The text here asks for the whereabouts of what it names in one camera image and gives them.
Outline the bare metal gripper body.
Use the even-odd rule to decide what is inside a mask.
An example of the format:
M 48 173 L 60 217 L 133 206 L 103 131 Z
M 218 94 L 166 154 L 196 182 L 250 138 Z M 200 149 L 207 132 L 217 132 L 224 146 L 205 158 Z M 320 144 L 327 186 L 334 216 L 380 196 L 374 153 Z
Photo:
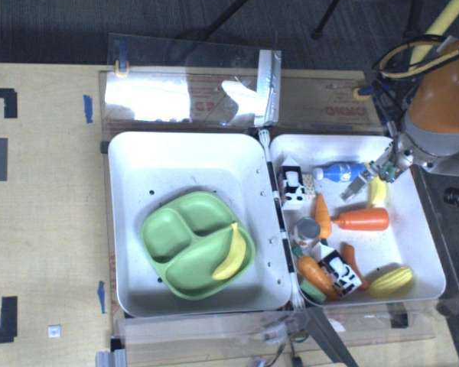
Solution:
M 413 145 L 409 138 L 406 135 L 397 135 L 379 158 L 370 163 L 368 171 L 386 183 L 393 183 L 412 166 L 413 154 Z

